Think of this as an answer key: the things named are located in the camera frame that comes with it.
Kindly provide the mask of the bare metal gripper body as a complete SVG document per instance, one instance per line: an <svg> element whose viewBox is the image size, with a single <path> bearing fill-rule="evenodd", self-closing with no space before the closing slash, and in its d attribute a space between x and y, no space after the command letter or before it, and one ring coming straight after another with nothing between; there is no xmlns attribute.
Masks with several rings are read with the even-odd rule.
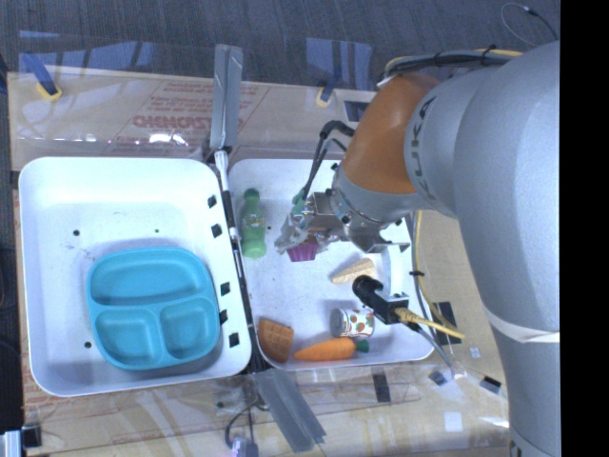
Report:
<svg viewBox="0 0 609 457"><path fill-rule="evenodd" d="M316 231L331 231L341 234L342 242L350 243L363 253L381 253L396 246L401 252L411 247L409 234L385 239L383 232L393 222L378 222L353 209L337 192L313 192L304 203L306 240L314 240Z"/></svg>

